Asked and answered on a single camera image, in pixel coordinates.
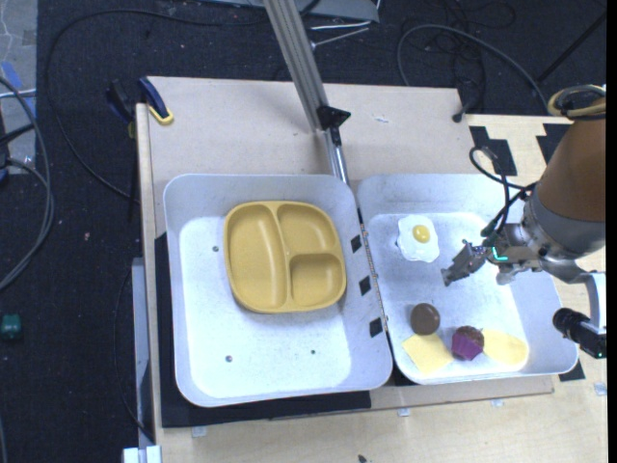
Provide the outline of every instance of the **egg yolk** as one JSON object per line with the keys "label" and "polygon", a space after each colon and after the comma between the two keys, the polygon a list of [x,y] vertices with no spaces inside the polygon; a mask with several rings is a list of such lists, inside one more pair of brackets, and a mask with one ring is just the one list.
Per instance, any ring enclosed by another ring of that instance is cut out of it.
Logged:
{"label": "egg yolk", "polygon": [[412,228],[412,235],[420,243],[426,243],[431,239],[431,231],[424,225],[415,225]]}

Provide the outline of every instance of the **black bracket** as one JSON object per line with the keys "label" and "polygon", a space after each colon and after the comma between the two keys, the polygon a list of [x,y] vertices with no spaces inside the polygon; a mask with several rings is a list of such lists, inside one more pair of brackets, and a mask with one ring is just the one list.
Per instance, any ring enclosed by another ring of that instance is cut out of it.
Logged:
{"label": "black bracket", "polygon": [[330,136],[335,146],[341,145],[338,128],[349,118],[351,113],[333,108],[332,106],[320,106],[317,108],[317,117],[324,130],[330,129]]}

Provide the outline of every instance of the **green light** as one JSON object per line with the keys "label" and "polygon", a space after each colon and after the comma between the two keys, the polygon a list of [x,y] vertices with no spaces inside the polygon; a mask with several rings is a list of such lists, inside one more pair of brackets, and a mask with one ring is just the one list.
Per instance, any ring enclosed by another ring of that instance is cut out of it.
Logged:
{"label": "green light", "polygon": [[498,256],[497,255],[497,249],[495,247],[493,247],[493,257],[496,260],[508,260],[508,257],[506,257],[506,256]]}

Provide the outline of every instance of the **robotic hand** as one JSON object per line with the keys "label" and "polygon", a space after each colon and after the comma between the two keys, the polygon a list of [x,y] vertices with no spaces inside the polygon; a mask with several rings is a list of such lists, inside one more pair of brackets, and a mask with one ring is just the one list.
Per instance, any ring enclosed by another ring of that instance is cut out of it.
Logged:
{"label": "robotic hand", "polygon": [[[591,106],[573,109],[573,95],[589,92],[601,98]],[[518,273],[529,269],[546,271],[567,284],[585,284],[590,316],[560,309],[552,322],[564,337],[598,359],[606,358],[606,275],[584,271],[576,259],[600,250],[606,241],[605,111],[603,88],[568,88],[554,95],[550,112],[574,123],[542,177],[537,183],[520,187],[512,198],[508,191],[512,185],[502,177],[506,204],[482,232],[482,244],[473,246],[464,240],[452,265],[442,270],[446,286],[466,278],[486,261],[498,266],[499,285],[512,282]],[[521,222],[505,223],[509,207],[517,200],[524,201]]]}

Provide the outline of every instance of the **teal object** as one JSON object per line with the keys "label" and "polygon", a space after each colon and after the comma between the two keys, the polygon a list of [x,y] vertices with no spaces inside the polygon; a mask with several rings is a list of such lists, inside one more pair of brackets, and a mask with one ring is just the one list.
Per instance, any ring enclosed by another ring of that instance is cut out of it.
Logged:
{"label": "teal object", "polygon": [[19,340],[23,336],[21,317],[18,313],[7,313],[0,323],[0,338],[4,341]]}

